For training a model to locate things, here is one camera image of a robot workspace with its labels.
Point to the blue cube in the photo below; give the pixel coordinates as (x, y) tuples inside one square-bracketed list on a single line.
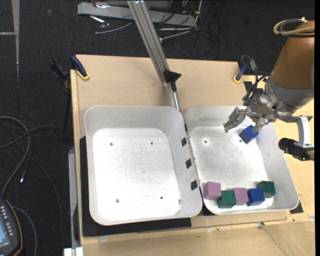
[(255, 197), (247, 136)]

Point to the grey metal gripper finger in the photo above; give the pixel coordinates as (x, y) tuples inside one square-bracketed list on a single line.
[(235, 119), (260, 124)]

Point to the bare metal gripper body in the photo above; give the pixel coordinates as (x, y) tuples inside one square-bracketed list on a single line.
[(268, 106)]

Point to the white plastic tray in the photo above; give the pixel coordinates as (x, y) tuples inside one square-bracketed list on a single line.
[(135, 170), (232, 162)]

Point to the black cylinder on white bracket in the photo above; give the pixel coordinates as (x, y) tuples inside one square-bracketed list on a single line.
[(295, 147)]

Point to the pink cube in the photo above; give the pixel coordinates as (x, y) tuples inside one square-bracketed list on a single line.
[(212, 190), (241, 195)]

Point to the green cube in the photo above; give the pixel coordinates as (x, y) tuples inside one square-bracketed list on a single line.
[(228, 198), (267, 188)]

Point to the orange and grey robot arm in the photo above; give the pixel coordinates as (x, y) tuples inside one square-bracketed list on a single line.
[(292, 60)]

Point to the pale wood board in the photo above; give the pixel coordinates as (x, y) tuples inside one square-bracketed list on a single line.
[(125, 85)]

